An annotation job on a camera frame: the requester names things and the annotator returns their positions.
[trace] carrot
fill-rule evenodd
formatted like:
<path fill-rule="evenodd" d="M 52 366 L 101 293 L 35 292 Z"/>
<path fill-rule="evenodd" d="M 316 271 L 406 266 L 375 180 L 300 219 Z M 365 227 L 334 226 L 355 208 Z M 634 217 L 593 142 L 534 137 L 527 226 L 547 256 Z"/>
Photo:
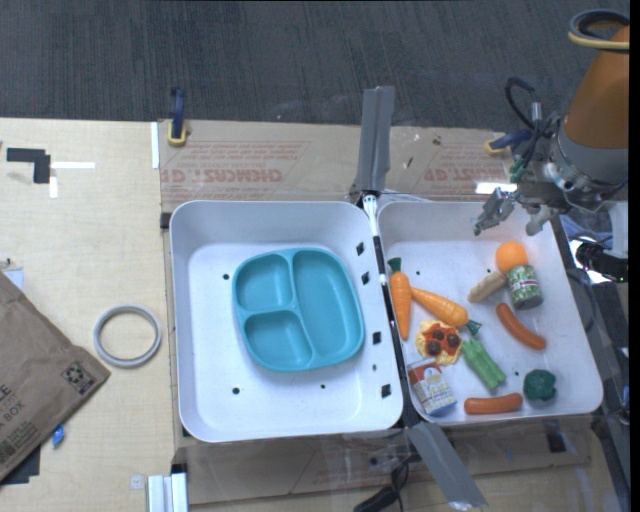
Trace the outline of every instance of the carrot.
<path fill-rule="evenodd" d="M 427 311 L 449 325 L 454 327 L 466 325 L 473 334 L 476 334 L 480 329 L 479 323 L 469 320 L 467 310 L 451 299 L 413 287 L 411 287 L 411 297 Z"/>
<path fill-rule="evenodd" d="M 391 258 L 387 263 L 391 267 L 389 286 L 391 288 L 393 311 L 396 315 L 400 337 L 406 340 L 409 337 L 409 323 L 411 320 L 411 285 L 409 284 L 409 277 L 400 270 L 400 258 Z"/>
<path fill-rule="evenodd" d="M 464 412 L 467 414 L 498 414 L 515 411 L 522 405 L 520 393 L 509 393 L 491 398 L 467 398 L 464 401 Z"/>
<path fill-rule="evenodd" d="M 542 336 L 538 336 L 536 333 L 527 329 L 520 320 L 518 320 L 515 313 L 511 311 L 511 308 L 504 302 L 496 306 L 496 314 L 500 322 L 502 322 L 502 325 L 507 328 L 507 331 L 528 347 L 534 350 L 542 350 L 547 346 L 546 340 Z"/>

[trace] blue plate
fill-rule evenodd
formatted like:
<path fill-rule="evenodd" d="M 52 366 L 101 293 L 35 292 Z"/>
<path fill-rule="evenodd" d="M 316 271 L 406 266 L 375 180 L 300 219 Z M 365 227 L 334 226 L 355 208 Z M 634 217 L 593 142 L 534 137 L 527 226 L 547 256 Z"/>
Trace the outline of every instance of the blue plate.
<path fill-rule="evenodd" d="M 356 292 L 344 264 L 324 249 L 293 248 L 245 260 L 233 306 L 249 354 L 270 370 L 330 366 L 364 341 Z"/>

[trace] plastic tray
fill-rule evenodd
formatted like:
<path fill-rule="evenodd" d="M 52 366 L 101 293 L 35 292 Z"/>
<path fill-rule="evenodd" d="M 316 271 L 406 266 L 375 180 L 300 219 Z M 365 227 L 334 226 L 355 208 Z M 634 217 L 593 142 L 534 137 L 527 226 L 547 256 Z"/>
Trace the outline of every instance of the plastic tray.
<path fill-rule="evenodd" d="M 338 364 L 364 341 L 347 269 L 323 249 L 271 251 L 244 261 L 233 276 L 233 304 L 249 354 L 270 370 Z"/>
<path fill-rule="evenodd" d="M 495 420 L 561 416 L 590 413 L 602 401 L 603 388 L 580 313 L 567 278 L 550 225 L 537 235 L 525 233 L 529 216 L 516 208 L 506 222 L 473 234 L 471 220 L 482 211 L 481 203 L 393 202 L 380 208 L 378 226 L 385 259 L 399 256 L 402 270 L 411 284 L 448 297 L 465 306 L 469 317 L 482 324 L 476 338 L 507 375 L 506 381 L 490 392 L 460 356 L 458 362 L 442 368 L 443 375 L 458 400 L 455 407 L 439 416 L 428 416 L 414 393 L 416 410 L 425 419 L 443 425 L 482 423 Z M 500 302 L 509 302 L 506 289 L 481 303 L 470 303 L 469 290 L 495 268 L 495 251 L 506 240 L 524 244 L 534 267 L 544 301 L 516 316 L 531 330 L 547 339 L 547 347 L 536 351 L 511 337 L 495 312 Z M 422 357 L 414 336 L 421 320 L 433 319 L 414 303 L 409 338 L 402 342 L 405 363 Z M 463 339 L 470 333 L 461 329 Z M 504 414 L 467 415 L 463 409 L 468 397 L 488 397 L 512 391 L 522 393 L 525 375 L 533 369 L 546 369 L 557 377 L 557 395 L 549 402 L 525 399 L 520 410 Z"/>
<path fill-rule="evenodd" d="M 173 213 L 170 237 L 178 406 L 191 435 L 224 442 L 377 432 L 398 421 L 400 377 L 362 210 L 345 202 L 192 201 Z M 250 258 L 304 248 L 344 265 L 364 341 L 341 363 L 274 372 L 243 342 L 233 278 Z"/>

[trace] can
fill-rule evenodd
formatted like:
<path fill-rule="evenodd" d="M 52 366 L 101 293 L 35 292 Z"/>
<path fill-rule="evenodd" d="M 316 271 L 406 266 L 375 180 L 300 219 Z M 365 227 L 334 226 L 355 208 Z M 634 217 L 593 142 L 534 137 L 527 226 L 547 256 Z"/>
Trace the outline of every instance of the can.
<path fill-rule="evenodd" d="M 518 265 L 507 272 L 509 297 L 515 309 L 531 309 L 542 304 L 542 292 L 531 265 Z"/>
<path fill-rule="evenodd" d="M 427 414 L 438 414 L 458 402 L 435 357 L 427 357 L 408 365 L 407 373 Z"/>

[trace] green soda can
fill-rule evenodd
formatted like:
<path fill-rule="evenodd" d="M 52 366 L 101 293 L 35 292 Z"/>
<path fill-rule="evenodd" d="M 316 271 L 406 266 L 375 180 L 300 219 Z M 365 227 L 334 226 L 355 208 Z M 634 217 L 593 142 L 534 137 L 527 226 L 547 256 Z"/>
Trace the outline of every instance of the green soda can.
<path fill-rule="evenodd" d="M 507 272 L 509 296 L 516 310 L 531 309 L 542 304 L 542 293 L 531 265 L 518 265 Z"/>

